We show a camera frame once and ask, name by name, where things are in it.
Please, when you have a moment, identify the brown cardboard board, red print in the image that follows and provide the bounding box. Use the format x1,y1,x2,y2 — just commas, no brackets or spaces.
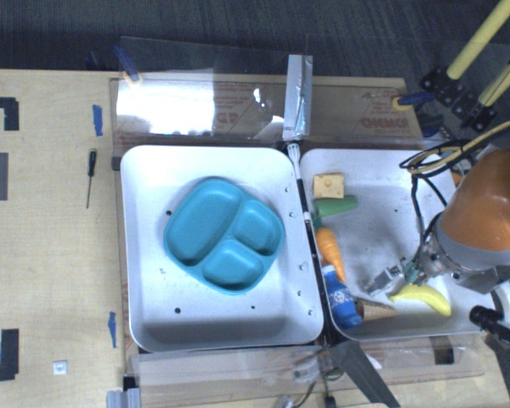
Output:
109,76,486,384

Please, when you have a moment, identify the brown cone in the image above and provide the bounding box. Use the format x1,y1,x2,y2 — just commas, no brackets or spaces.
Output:
355,299,399,323

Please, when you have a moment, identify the black screwdriver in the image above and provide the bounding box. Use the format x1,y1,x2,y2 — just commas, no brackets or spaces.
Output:
85,148,99,210

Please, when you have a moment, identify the blue divided plate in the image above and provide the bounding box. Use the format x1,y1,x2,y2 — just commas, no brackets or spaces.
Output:
162,176,286,296

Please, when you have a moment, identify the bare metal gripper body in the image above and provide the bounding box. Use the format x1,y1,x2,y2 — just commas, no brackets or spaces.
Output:
401,249,510,296

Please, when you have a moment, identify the green toy cucumber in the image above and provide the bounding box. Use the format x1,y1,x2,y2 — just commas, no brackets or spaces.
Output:
313,195,360,218

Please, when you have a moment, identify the white plastic tray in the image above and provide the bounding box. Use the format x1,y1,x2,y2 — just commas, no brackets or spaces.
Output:
119,144,326,354
299,147,496,343

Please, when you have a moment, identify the black cylinder on white bracket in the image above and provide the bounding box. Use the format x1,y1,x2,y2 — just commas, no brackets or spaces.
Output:
468,280,510,349

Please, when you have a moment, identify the yellow banana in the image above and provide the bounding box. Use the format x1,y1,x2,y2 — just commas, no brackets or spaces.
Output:
388,283,453,318

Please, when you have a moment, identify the blue and white bottle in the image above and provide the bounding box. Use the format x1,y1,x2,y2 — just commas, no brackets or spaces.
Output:
322,265,364,331

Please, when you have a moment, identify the yellow cheese block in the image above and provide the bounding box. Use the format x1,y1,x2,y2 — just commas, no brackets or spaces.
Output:
312,172,346,200

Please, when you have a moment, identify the orange carrot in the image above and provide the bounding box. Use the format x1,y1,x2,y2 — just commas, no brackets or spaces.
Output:
312,214,348,285

